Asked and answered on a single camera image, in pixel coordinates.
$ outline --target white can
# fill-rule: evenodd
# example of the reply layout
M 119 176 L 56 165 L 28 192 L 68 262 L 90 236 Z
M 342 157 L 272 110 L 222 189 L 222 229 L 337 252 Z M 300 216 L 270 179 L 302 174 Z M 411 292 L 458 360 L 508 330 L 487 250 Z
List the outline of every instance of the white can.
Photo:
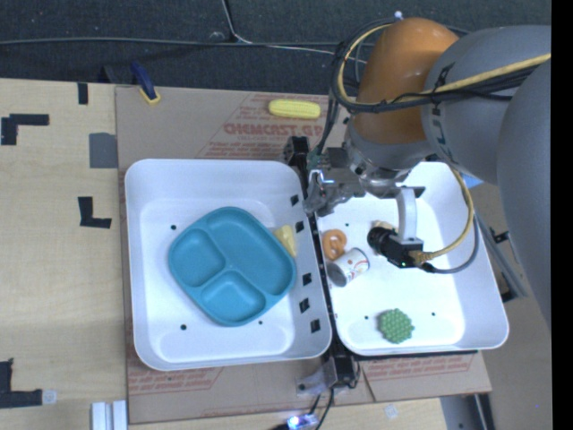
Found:
M 353 248 L 326 265 L 327 274 L 332 283 L 339 287 L 354 280 L 358 275 L 370 269 L 368 257 L 359 248 Z

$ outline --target green toy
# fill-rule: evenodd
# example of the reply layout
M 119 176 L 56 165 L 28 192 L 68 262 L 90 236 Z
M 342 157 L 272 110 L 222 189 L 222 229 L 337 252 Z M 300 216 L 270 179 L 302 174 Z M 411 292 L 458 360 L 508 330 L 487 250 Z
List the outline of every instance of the green toy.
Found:
M 399 309 L 391 309 L 380 315 L 378 329 L 384 338 L 394 344 L 399 344 L 412 338 L 412 325 L 410 317 Z

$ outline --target cardboard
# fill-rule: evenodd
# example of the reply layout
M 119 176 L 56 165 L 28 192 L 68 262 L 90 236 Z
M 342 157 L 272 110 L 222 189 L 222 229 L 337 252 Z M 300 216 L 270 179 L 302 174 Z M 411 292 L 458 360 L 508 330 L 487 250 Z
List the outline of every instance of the cardboard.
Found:
M 158 91 L 161 101 L 150 105 L 137 86 L 115 90 L 130 423 L 307 410 L 315 397 L 302 394 L 296 381 L 320 368 L 320 358 L 168 373 L 140 361 L 131 330 L 123 183 L 127 168 L 140 159 L 281 159 L 288 137 L 302 135 L 313 146 L 321 138 L 328 98 L 250 91 Z M 314 101 L 321 106 L 321 117 L 273 116 L 268 111 L 272 99 Z M 341 113 L 327 145 L 340 144 L 346 117 Z M 480 352 L 391 357 L 360 365 L 356 388 L 338 393 L 334 406 L 491 390 Z M 319 406 L 326 404 L 328 394 L 323 395 Z

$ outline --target blue clip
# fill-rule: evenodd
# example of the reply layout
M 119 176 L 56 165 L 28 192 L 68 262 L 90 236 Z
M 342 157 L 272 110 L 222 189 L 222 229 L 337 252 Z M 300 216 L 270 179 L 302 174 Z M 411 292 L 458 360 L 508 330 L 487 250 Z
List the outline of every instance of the blue clip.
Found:
M 132 62 L 130 65 L 135 79 L 140 84 L 140 94 L 143 98 L 151 105 L 158 103 L 161 100 L 161 96 L 157 91 L 155 91 L 155 86 L 151 81 L 150 76 L 147 71 L 139 65 L 137 62 Z

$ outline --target blue plate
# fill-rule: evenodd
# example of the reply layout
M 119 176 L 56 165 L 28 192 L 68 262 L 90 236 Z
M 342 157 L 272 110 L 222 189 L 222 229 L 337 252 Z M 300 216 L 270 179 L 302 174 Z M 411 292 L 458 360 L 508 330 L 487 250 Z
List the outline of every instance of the blue plate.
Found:
M 169 248 L 169 269 L 217 323 L 244 325 L 266 313 L 295 284 L 285 247 L 252 214 L 236 207 L 208 213 Z

